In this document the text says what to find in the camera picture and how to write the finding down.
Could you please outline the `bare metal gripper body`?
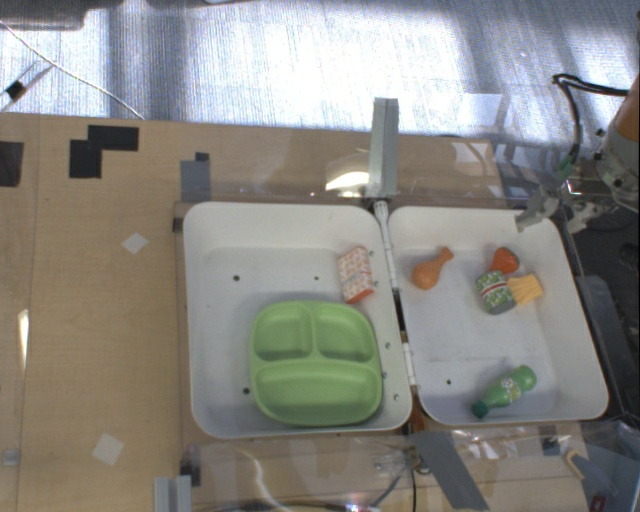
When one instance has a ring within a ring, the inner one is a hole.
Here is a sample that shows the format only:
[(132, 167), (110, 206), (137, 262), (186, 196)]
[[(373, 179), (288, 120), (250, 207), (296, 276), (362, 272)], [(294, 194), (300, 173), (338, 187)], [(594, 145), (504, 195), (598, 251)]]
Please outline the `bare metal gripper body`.
[(567, 194), (584, 200), (610, 199), (619, 205), (639, 201), (639, 160), (636, 155), (595, 153), (586, 158), (566, 156), (560, 177)]

